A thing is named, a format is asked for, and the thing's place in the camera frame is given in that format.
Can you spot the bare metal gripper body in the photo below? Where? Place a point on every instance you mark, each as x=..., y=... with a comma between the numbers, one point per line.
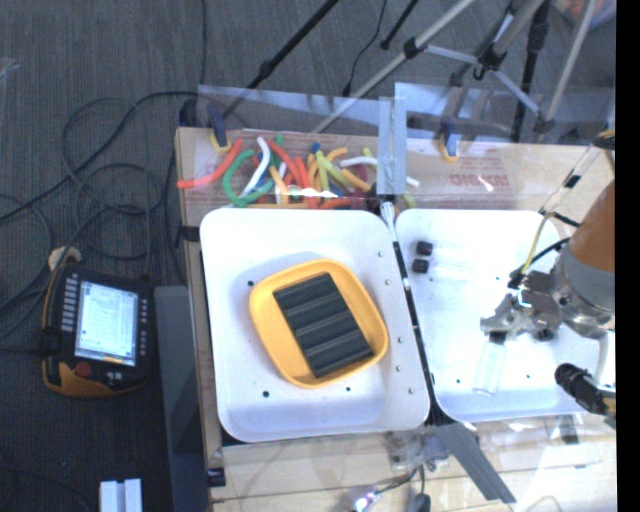
x=542, y=295

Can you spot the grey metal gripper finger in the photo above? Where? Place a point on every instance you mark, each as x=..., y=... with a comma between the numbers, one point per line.
x=520, y=327
x=497, y=316

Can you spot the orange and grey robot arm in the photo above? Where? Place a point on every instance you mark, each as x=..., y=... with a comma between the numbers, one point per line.
x=595, y=235

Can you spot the white plastic tray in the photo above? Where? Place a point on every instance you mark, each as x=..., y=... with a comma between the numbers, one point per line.
x=240, y=240
x=465, y=300

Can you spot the thin black and white rod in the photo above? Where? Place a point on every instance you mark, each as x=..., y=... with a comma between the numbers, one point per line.
x=403, y=270

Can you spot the black ribbed block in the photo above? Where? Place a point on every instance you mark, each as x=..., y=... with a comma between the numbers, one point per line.
x=322, y=325

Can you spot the yellow foam tube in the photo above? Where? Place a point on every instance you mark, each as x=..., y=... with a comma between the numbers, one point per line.
x=356, y=180
x=330, y=170
x=278, y=183

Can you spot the white foam tube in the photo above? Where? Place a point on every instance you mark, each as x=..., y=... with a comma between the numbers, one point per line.
x=263, y=159
x=358, y=161

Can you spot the yellow plate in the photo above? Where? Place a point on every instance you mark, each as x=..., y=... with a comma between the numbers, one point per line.
x=265, y=310

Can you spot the red foam tube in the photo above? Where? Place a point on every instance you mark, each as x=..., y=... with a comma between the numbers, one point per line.
x=285, y=159

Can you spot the green foam tube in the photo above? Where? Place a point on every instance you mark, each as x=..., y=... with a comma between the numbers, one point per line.
x=227, y=182

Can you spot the orange foam tube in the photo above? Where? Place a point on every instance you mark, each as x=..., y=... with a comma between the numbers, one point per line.
x=222, y=169

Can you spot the black cylinder on white bracket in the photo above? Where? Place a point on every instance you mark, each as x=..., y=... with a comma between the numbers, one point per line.
x=580, y=385

